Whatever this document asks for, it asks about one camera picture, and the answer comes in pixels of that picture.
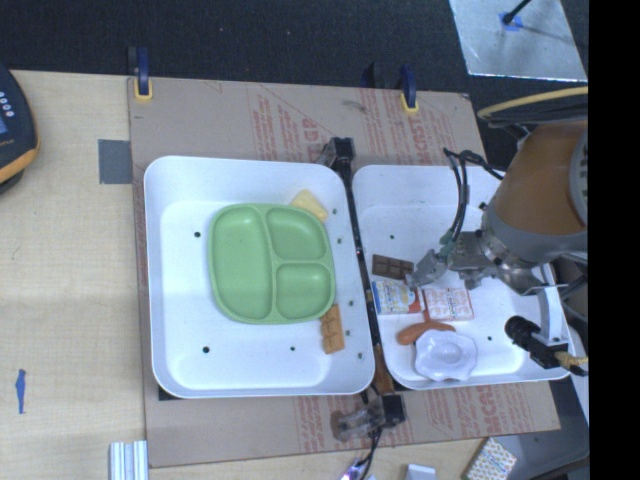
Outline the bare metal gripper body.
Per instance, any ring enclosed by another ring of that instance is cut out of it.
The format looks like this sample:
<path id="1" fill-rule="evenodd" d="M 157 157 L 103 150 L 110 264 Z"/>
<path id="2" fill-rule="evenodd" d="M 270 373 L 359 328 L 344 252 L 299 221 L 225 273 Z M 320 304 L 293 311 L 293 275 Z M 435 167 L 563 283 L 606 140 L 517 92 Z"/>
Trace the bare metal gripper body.
<path id="1" fill-rule="evenodd" d="M 501 281 L 517 294 L 533 294 L 546 286 L 534 274 L 537 264 L 514 255 L 488 231 L 462 232 L 448 256 L 447 266 L 462 281 L 466 269 L 495 266 L 498 272 L 491 279 Z"/>

